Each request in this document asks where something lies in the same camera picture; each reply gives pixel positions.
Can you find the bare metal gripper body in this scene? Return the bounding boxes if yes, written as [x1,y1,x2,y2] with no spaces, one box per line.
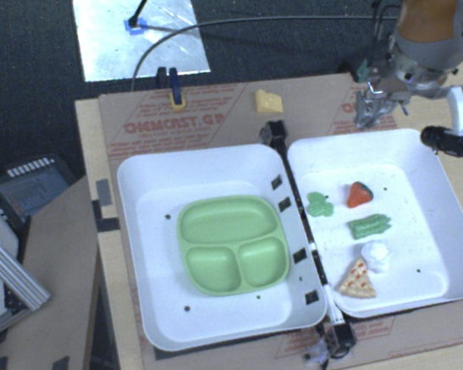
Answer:
[351,47,456,115]

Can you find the green toy bean pods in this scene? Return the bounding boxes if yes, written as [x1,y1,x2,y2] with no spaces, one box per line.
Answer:
[345,211,394,243]

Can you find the green divided plate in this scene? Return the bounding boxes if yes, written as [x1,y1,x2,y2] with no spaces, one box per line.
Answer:
[172,187,295,302]

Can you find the white toy cauliflower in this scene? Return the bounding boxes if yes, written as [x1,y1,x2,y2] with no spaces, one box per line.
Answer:
[358,237,395,278]

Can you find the green toy broccoli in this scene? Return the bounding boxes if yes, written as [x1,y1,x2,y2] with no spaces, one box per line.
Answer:
[304,189,336,219]

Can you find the red toy strawberry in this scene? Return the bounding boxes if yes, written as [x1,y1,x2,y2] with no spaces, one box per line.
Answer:
[342,178,376,210]

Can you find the white plastic tray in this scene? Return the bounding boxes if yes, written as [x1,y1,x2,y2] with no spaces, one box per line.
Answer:
[113,131,332,357]
[284,116,463,327]

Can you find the black cylinder on white bracket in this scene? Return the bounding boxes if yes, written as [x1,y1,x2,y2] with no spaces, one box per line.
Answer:
[413,85,463,163]

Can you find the brown cardboard board red print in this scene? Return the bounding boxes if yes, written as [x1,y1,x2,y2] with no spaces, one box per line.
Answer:
[96,45,463,370]

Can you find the yellow toy cheese wedge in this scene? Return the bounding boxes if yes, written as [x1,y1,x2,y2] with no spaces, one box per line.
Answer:
[253,85,285,117]

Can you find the thin black and white rod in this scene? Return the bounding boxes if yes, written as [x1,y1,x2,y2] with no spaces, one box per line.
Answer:
[272,127,342,330]

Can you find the toy pizza slice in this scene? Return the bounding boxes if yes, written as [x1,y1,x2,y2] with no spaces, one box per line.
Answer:
[333,254,378,304]

